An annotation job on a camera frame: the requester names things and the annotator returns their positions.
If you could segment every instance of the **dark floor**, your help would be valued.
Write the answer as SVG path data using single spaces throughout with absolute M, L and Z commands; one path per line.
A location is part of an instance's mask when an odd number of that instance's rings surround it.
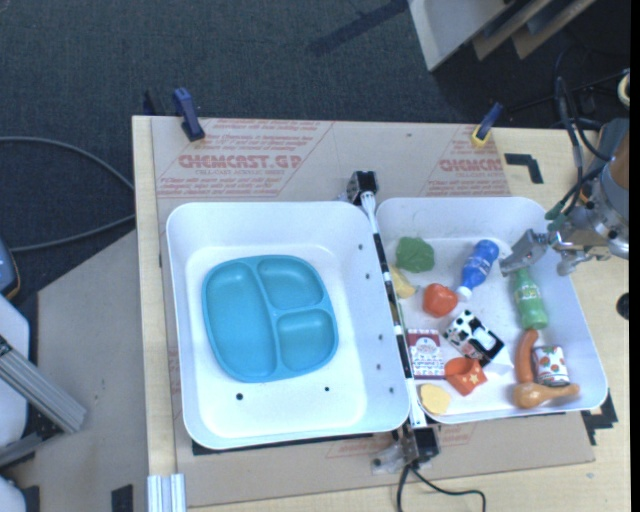
M 483 62 L 466 46 L 434 72 L 403 1 L 0 0 L 0 137 L 71 144 L 131 180 L 131 116 L 146 90 L 167 114 L 186 87 L 201 116 L 278 119 L 473 123 L 499 101 L 498 126 L 548 128 L 553 103 L 536 100 L 552 94 L 556 62 L 572 89 L 630 66 L 631 0 L 595 2 L 525 60 L 510 42 Z M 579 95 L 583 117 L 627 117 L 615 85 Z M 0 234 L 12 248 L 96 228 L 133 204 L 86 157 L 0 140 Z M 16 300 L 133 226 L 16 252 Z

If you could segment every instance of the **blue bottle with white cap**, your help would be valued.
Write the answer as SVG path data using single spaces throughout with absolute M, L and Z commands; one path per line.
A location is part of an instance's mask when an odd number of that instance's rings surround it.
M 468 301 L 471 298 L 472 290 L 485 282 L 491 265 L 499 253 L 500 249 L 491 240 L 480 240 L 475 245 L 473 253 L 462 267 L 462 283 L 456 290 L 460 300 Z

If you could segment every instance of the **sausage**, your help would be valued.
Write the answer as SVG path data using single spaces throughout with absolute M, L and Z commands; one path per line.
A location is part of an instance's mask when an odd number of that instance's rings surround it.
M 516 379 L 518 382 L 533 382 L 533 369 L 531 368 L 531 349 L 538 340 L 538 331 L 527 329 L 518 342 L 516 348 Z

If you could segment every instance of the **wire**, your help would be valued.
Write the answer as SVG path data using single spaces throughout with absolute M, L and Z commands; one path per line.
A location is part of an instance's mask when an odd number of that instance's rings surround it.
M 420 473 L 418 473 L 418 470 L 416 469 L 415 465 L 410 463 L 407 464 L 404 468 L 402 468 L 402 473 L 400 474 L 400 481 L 398 482 L 398 491 L 396 493 L 396 505 L 397 505 L 397 512 L 402 512 L 402 490 L 404 489 L 404 485 L 407 481 L 407 476 L 409 475 L 409 472 L 411 471 L 411 473 L 413 473 L 416 477 L 418 477 L 418 479 L 420 479 L 420 481 L 422 481 L 423 483 L 427 484 L 429 487 L 431 487 L 433 490 L 441 492 L 442 494 L 446 494 L 448 496 L 465 496 L 468 494 L 477 494 L 480 496 L 480 498 L 482 499 L 482 512 L 486 512 L 487 510 L 487 498 L 484 495 L 484 493 L 482 491 L 478 491 L 476 489 L 471 489 L 468 491 L 448 491 L 446 489 L 442 489 L 441 487 L 438 487 L 437 485 L 431 483 L 429 480 L 427 480 L 425 477 L 423 477 Z
M 81 149 L 77 146 L 73 146 L 71 144 L 67 144 L 66 142 L 60 142 L 57 140 L 53 140 L 53 139 L 47 139 L 47 138 L 43 138 L 43 137 L 26 137 L 26 136 L 2 136 L 0 137 L 0 144 L 8 144 L 8 143 L 19 143 L 19 144 L 45 144 L 45 145 L 49 145 L 49 146 L 55 146 L 55 147 L 59 147 L 62 149 L 66 149 L 69 151 L 72 151 L 74 153 L 77 153 L 85 158 L 88 158 L 89 160 L 93 161 L 94 163 L 98 164 L 100 167 L 102 167 L 103 169 L 107 170 L 109 173 L 111 173 L 115 178 L 117 178 L 120 182 L 122 182 L 128 189 L 130 190 L 134 190 L 134 186 L 133 183 L 131 181 L 129 181 L 128 179 L 126 179 L 120 172 L 118 172 L 114 167 L 112 167 L 111 165 L 109 165 L 107 162 L 105 162 L 104 160 L 102 160 L 101 158 L 98 158 L 97 156 L 89 153 L 88 151 L 85 151 L 84 149 Z M 63 244 L 67 244 L 70 242 L 75 242 L 77 240 L 82 240 L 84 238 L 88 238 L 94 235 L 97 235 L 99 233 L 103 233 L 105 231 L 108 231 L 110 229 L 113 229 L 117 226 L 120 226 L 122 224 L 126 224 L 127 222 L 130 222 L 131 220 L 135 219 L 135 214 L 132 215 L 128 215 L 126 217 L 123 217 L 121 219 L 118 219 L 114 222 L 111 222 L 109 224 L 105 224 L 103 226 L 100 226 L 98 228 L 95 229 L 90 229 L 88 231 L 84 231 L 82 233 L 78 233 L 75 235 L 71 235 L 65 238 L 60 238 L 58 240 L 51 240 L 49 242 L 43 242 L 40 244 L 33 244 L 33 245 L 25 245 L 22 247 L 13 247 L 10 248 L 9 250 L 13 253 L 19 253 L 19 252 L 29 252 L 29 251 L 37 251 L 40 249 L 47 249 L 50 247 L 57 247 L 59 245 L 63 245 Z

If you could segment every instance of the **green bottle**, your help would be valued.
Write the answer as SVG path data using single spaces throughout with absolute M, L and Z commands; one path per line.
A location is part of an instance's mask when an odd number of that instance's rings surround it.
M 515 291 L 513 294 L 522 327 L 526 329 L 539 330 L 547 326 L 549 319 L 544 310 L 540 288 L 529 276 L 526 268 L 521 268 L 515 274 Z

